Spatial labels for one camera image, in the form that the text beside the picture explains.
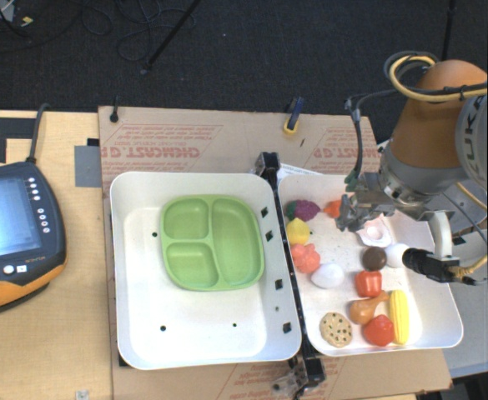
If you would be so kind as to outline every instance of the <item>yellow corn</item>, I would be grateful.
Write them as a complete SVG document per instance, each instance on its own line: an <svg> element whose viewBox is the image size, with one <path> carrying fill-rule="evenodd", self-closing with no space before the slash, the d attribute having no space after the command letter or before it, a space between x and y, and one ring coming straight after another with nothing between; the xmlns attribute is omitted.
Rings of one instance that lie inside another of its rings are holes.
<svg viewBox="0 0 488 400"><path fill-rule="evenodd" d="M390 320L394 323L394 342L405 344L409 339L409 304L402 290L390 294Z"/></svg>

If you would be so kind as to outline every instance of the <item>blue and yellow clamp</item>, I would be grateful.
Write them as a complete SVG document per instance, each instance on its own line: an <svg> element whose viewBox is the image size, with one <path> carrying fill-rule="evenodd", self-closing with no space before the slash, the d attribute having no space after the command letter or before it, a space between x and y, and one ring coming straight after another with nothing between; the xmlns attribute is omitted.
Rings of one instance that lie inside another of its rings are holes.
<svg viewBox="0 0 488 400"><path fill-rule="evenodd" d="M301 108L303 107L304 99L302 97L295 97L292 99L291 104L286 110L287 113L291 113L290 117L284 122L283 130L289 135L293 135L297 132L299 126L299 115L301 114Z"/></svg>

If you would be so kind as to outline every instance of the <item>white tray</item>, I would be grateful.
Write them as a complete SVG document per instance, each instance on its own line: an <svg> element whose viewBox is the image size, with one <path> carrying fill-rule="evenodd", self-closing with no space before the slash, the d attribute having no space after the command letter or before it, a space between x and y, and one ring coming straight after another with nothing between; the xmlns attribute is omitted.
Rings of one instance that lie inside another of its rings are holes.
<svg viewBox="0 0 488 400"><path fill-rule="evenodd" d="M256 284L197 292L171 281L160 236L153 233L158 233L164 204L190 194L230 195L254 211L264 246L264 273ZM114 179L110 202L118 350L130 366L152 370L276 361L299 351L301 330L274 195L263 178L126 172ZM266 233L273 236L269 241Z"/></svg>
<svg viewBox="0 0 488 400"><path fill-rule="evenodd" d="M290 175L279 184L279 197L283 206L305 199L315 202L321 209L328 202L339 199L345 192L345 176L340 175ZM435 244L426 222L417 222L401 212L392 217L382 217L390 230L393 243L405 243L412 248L434 252ZM451 348L462 339L463 327L448 284L438 283L406 268L385 266L383 289L387 292L403 289L410 307L410 338L406 345L389 344L376 347L367 343L360 325L352 324L353 340L343 347L333 347L320 334L320 319L328 312L339 312L349 318L349 305L360 299L355 290L354 277L361 271L360 257L366 246L359 236L345 230L341 232L335 220L324 212L307 222L312 235L308 243L314 243L321 263L336 262L345 271L345 280L332 289L317 287L311 274L295 270L299 286L304 321L309 340L321 353L327 356L347 356L366 353L380 353L394 350L424 348ZM382 302L375 315L388 315L388 304Z"/></svg>

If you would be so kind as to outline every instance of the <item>black carpet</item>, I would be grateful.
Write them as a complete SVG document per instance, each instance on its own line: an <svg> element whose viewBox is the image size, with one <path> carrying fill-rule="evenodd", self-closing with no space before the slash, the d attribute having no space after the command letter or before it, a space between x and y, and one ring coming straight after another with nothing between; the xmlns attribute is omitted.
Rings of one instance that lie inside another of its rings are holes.
<svg viewBox="0 0 488 400"><path fill-rule="evenodd" d="M347 114L353 94L390 88L394 53L442 58L450 0L202 0L142 74L194 0L16 0L0 18L0 109L101 105ZM456 0L447 58L487 69L488 0ZM405 100L362 108L378 143Z"/></svg>

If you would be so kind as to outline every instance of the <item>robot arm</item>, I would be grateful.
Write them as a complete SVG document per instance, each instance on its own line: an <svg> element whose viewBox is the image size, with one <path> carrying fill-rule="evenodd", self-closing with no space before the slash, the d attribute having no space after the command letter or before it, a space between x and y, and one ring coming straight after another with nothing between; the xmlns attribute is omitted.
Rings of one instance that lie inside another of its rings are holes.
<svg viewBox="0 0 488 400"><path fill-rule="evenodd" d="M451 255L448 217L452 211L430 210L426 204L466 179L486 189L487 75L468 62L437 62L429 55L397 54L385 64L395 88L392 92L403 93L408 100L381 154L379 171L360 173L357 161L354 172L346 178L346 191L353 194L342 197L336 225L342 231L347 228L356 232L366 221L398 210L430 224L436 244L434 255L442 260ZM416 86L401 84L401 73L420 65L426 70ZM356 123L360 118L358 107L352 115ZM413 259L407 261L416 271ZM448 264L456 266L457 262ZM447 271L435 276L440 282L449 282L449 278Z"/></svg>

